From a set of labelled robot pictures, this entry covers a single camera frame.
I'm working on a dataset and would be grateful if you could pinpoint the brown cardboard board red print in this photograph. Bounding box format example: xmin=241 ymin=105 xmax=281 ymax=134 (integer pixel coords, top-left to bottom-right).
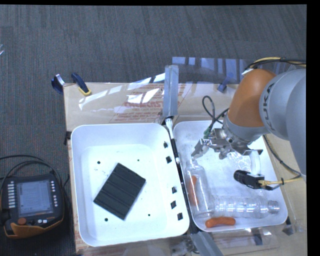
xmin=62 ymin=82 xmax=307 ymax=256

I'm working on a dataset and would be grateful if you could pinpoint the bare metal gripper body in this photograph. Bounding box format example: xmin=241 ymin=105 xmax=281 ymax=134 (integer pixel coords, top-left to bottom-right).
xmin=208 ymin=128 xmax=251 ymax=154

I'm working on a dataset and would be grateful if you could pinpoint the black cylinder on white bracket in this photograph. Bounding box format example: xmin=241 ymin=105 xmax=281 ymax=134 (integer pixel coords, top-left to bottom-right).
xmin=233 ymin=149 xmax=266 ymax=190

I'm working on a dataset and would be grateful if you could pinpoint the ribbed clear plastic bottle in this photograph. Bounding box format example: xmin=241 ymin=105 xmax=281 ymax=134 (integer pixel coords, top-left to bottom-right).
xmin=211 ymin=194 xmax=281 ymax=220

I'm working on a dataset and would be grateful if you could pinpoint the orange sausage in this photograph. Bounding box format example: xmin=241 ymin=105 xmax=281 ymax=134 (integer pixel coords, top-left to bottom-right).
xmin=187 ymin=174 xmax=200 ymax=207
xmin=205 ymin=216 xmax=237 ymax=229

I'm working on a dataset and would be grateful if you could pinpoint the crumpled clear plastic bottle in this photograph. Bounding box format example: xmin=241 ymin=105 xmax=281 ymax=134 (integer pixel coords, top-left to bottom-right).
xmin=227 ymin=151 xmax=254 ymax=174

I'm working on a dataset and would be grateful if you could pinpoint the wide clear plastic bottle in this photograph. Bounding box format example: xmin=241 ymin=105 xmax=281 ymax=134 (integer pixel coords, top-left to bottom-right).
xmin=185 ymin=158 xmax=216 ymax=220

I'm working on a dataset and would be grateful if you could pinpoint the black ribbed rectangular slab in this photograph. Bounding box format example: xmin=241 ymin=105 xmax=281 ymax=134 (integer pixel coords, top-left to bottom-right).
xmin=92 ymin=162 xmax=147 ymax=221

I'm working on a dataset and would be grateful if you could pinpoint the white plastic tray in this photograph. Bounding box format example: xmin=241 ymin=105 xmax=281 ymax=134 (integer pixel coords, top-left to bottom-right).
xmin=172 ymin=120 xmax=289 ymax=233
xmin=70 ymin=122 xmax=191 ymax=248

